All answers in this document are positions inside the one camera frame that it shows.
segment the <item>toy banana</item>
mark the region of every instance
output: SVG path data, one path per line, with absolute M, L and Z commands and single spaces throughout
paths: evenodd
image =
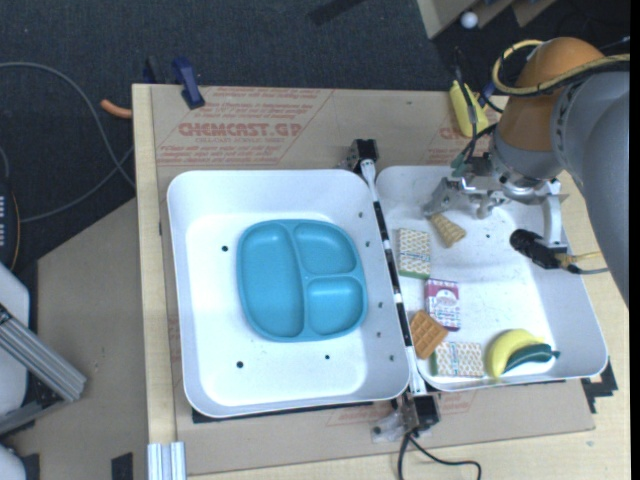
M 536 343 L 535 345 L 528 345 L 520 350 L 516 350 L 511 357 L 507 360 L 507 365 L 504 368 L 504 372 L 508 372 L 516 366 L 520 366 L 524 363 L 546 363 L 551 361 L 554 357 L 559 357 L 560 352 L 551 349 L 551 345 L 548 343 Z
M 544 343 L 544 339 L 534 336 L 526 329 L 510 329 L 503 332 L 493 340 L 487 351 L 487 373 L 491 377 L 499 377 L 504 373 L 507 361 L 514 352 L 540 343 Z

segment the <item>pink box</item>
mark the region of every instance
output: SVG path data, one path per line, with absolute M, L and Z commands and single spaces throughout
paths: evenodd
M 428 279 L 424 285 L 425 307 L 437 322 L 449 331 L 460 330 L 460 295 L 458 283 Z

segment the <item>yellow cable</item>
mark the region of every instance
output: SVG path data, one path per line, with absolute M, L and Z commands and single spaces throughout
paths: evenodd
M 493 65 L 493 69 L 491 71 L 491 78 L 493 80 L 494 85 L 497 89 L 502 91 L 505 94 L 509 94 L 512 96 L 531 96 L 537 94 L 539 92 L 544 92 L 549 90 L 551 87 L 561 83 L 564 80 L 567 80 L 573 76 L 576 76 L 580 73 L 587 72 L 594 68 L 599 68 L 606 65 L 618 64 L 624 62 L 630 62 L 630 54 L 622 54 L 622 55 L 610 55 L 608 57 L 601 57 L 599 59 L 593 60 L 591 62 L 587 62 L 582 64 L 581 66 L 577 66 L 565 73 L 552 78 L 551 80 L 547 80 L 541 84 L 531 86 L 531 87 L 511 87 L 508 86 L 500 80 L 500 68 L 502 67 L 503 62 L 510 57 L 513 53 L 522 48 L 526 48 L 528 46 L 539 46 L 544 41 L 539 41 L 537 39 L 527 39 L 524 41 L 520 41 L 509 48 L 507 48 L 504 53 L 500 56 L 500 58 Z
M 572 263 L 577 263 L 578 261 L 582 261 L 590 258 L 597 258 L 599 256 L 602 256 L 602 252 L 600 251 L 587 252 L 584 254 L 577 254 L 577 255 L 561 253 L 561 254 L 556 254 L 556 259 L 560 261 L 561 268 L 567 268 Z

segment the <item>black clip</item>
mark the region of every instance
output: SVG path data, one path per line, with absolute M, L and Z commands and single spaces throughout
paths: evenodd
M 164 74 L 160 61 L 155 55 L 149 55 L 144 61 L 142 78 L 146 84 L 171 84 L 172 80 Z
M 360 174 L 360 161 L 371 160 L 375 163 L 378 160 L 378 146 L 375 139 L 355 139 L 349 148 L 349 156 L 346 158 L 349 170 Z
M 176 57 L 171 62 L 171 67 L 179 83 L 184 86 L 182 97 L 190 109 L 203 107 L 204 98 L 200 94 L 193 67 L 186 57 Z

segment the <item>white tray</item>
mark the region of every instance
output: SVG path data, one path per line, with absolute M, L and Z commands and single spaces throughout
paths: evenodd
M 543 234 L 541 207 L 511 202 L 494 209 L 486 219 L 475 217 L 476 206 L 471 204 L 450 210 L 445 215 L 462 226 L 467 236 L 446 248 L 421 209 L 450 173 L 448 167 L 395 166 L 383 170 L 377 179 L 394 253 L 397 229 L 430 232 L 431 277 L 459 283 L 462 325 L 446 340 L 476 342 L 486 350 L 501 331 L 523 327 L 544 336 L 561 354 L 550 363 L 523 365 L 500 379 L 440 377 L 434 375 L 431 362 L 418 360 L 423 378 L 442 391 L 459 391 L 600 373 L 607 364 L 607 348 L 581 277 L 544 270 L 509 245 L 511 233 L 518 228 Z M 400 277 L 409 320 L 425 307 L 423 286 L 424 281 Z
M 191 171 L 167 194 L 177 283 L 184 387 L 204 415 L 351 404 L 396 397 L 409 366 L 386 257 L 365 182 L 353 173 Z M 368 311 L 353 332 L 282 343 L 246 321 L 236 284 L 243 231 L 272 219 L 341 227 L 362 261 Z

